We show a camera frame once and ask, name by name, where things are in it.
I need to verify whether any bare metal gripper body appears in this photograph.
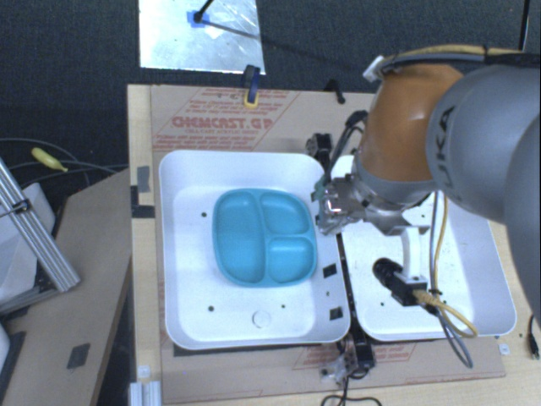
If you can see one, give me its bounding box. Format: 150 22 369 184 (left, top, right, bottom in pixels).
317 174 431 237

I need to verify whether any blue divided plate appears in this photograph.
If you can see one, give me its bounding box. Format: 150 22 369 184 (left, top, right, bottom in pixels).
211 188 319 288

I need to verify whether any white plastic tray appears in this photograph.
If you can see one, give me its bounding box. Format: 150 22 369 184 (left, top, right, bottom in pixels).
337 154 518 343
158 149 352 351

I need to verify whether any brown cardboard board, red print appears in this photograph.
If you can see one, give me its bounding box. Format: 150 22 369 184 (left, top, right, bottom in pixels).
150 85 507 393

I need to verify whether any yellow banana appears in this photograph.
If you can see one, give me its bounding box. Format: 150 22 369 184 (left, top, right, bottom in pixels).
30 146 69 173

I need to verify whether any black block with thin wires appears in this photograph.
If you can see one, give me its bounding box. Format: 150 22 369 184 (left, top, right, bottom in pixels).
305 132 336 161
351 339 377 376

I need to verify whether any black cylinder on white bracket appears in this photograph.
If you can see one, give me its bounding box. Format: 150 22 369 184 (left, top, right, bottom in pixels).
371 224 430 308

